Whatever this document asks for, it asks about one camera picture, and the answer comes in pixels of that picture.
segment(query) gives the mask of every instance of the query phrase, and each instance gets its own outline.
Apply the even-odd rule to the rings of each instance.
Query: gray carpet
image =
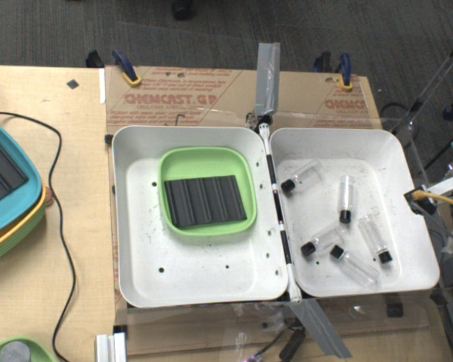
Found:
[[[383,116],[400,117],[453,49],[453,0],[195,0],[176,21],[173,0],[0,0],[0,65],[84,67],[121,48],[136,65],[255,69],[258,42],[279,41],[281,70],[313,71],[347,52]],[[453,161],[453,68],[417,118],[413,176],[439,180]]]

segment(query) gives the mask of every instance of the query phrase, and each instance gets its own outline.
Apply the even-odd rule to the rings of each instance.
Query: stacked trays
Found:
[[[45,214],[45,184],[26,153],[0,127],[0,256]]]

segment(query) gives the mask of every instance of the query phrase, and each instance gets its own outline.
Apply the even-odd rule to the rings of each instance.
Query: chair wheel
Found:
[[[174,0],[174,2],[171,3],[171,9],[176,20],[185,20],[191,17],[190,0]]]

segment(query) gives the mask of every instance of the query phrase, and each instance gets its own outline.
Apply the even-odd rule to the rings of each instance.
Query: lime green container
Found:
[[[247,218],[242,221],[192,225],[178,228],[171,221],[165,181],[213,176],[235,176]],[[220,146],[197,146],[173,149],[159,162],[159,200],[169,228],[189,236],[218,236],[243,232],[257,217],[254,185],[246,160],[237,151]]]
[[[30,360],[32,362],[57,362],[56,357],[49,352],[39,341],[29,336],[13,336],[0,341],[0,352],[10,342],[19,341],[30,349]]]

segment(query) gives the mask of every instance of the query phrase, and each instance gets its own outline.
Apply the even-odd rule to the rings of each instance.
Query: white plastic tray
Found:
[[[159,206],[158,167],[171,149],[226,146],[245,157],[257,218],[247,231],[217,237],[172,232]],[[112,141],[119,287],[138,308],[271,300],[288,283],[263,143],[242,127],[129,126]]]
[[[404,198],[414,188],[402,147],[383,130],[297,129],[273,133],[270,144],[277,182],[310,159],[324,166],[323,183],[289,197],[281,196],[297,283],[312,296],[389,293],[424,290],[439,279],[439,266],[426,223],[414,214]],[[339,179],[356,178],[356,200],[344,249],[358,254],[380,272],[376,289],[347,278],[327,253],[308,260],[300,247],[328,224],[338,221]],[[376,216],[387,239],[393,261],[374,261],[356,224],[366,214]]]

